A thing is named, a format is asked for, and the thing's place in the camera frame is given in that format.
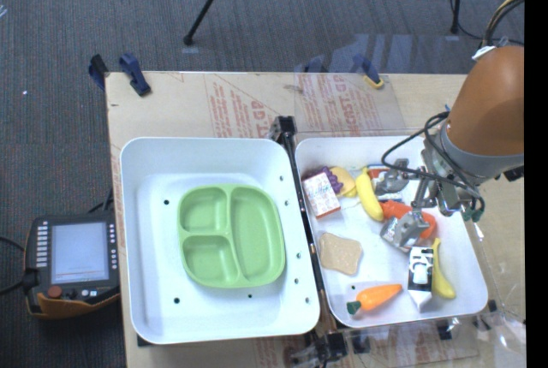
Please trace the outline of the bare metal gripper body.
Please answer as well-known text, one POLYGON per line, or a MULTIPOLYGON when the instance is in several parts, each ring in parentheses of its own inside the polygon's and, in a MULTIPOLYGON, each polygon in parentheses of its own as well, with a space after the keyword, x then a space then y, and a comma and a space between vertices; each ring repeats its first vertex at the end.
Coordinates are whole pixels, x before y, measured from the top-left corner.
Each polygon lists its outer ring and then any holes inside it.
POLYGON ((419 183, 411 205, 416 209, 437 207, 447 217, 462 211, 468 199, 466 184, 436 140, 426 139, 420 155, 423 165, 415 175, 419 183))

